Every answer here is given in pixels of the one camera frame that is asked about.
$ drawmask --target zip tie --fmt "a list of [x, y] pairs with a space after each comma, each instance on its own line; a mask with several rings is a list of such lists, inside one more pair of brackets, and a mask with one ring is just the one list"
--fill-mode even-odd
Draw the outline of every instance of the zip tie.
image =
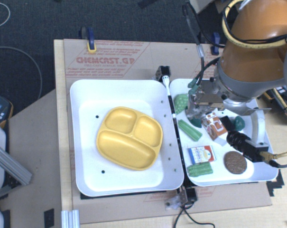
[[9, 18], [10, 18], [10, 10], [9, 10], [9, 7], [8, 7], [7, 5], [5, 5], [4, 3], [1, 3], [1, 2], [0, 2], [0, 5], [6, 7], [6, 9], [7, 9], [8, 12], [9, 12], [9, 15], [7, 16], [6, 20], [5, 20], [2, 24], [0, 24], [0, 26], [2, 26], [2, 25], [4, 25], [4, 24], [9, 20]]

